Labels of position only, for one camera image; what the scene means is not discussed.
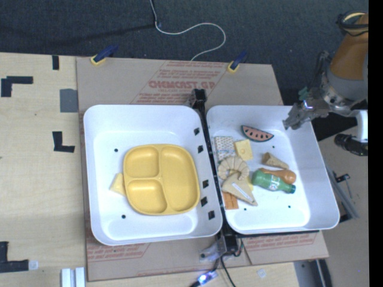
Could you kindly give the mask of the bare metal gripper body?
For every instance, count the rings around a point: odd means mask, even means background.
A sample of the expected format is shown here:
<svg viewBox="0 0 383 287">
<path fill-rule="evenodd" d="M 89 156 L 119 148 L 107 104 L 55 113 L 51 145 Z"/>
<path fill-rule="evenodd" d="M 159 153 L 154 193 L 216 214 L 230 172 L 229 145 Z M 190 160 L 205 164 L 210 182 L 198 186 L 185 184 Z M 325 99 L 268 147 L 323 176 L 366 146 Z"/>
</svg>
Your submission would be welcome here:
<svg viewBox="0 0 383 287">
<path fill-rule="evenodd" d="M 301 119 L 324 118 L 330 112 L 343 117 L 355 117 L 357 111 L 352 110 L 355 102 L 342 97 L 333 88 L 323 90 L 303 88 L 299 91 L 299 117 Z"/>
</svg>

